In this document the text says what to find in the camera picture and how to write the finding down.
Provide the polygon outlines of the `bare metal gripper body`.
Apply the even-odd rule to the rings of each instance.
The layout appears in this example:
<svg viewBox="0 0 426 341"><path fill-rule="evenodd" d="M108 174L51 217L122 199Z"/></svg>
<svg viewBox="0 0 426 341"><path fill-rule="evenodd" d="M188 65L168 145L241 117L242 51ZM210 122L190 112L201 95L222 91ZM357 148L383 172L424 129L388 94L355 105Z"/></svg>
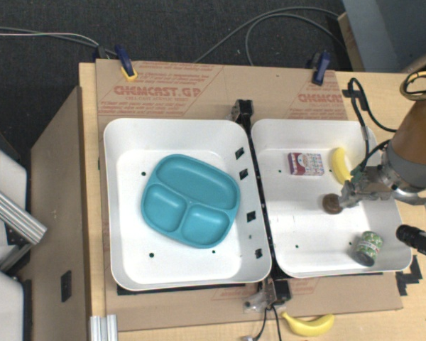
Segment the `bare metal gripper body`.
<svg viewBox="0 0 426 341"><path fill-rule="evenodd" d="M357 166L352 171L354 200L387 200L400 186L400 176L390 166Z"/></svg>

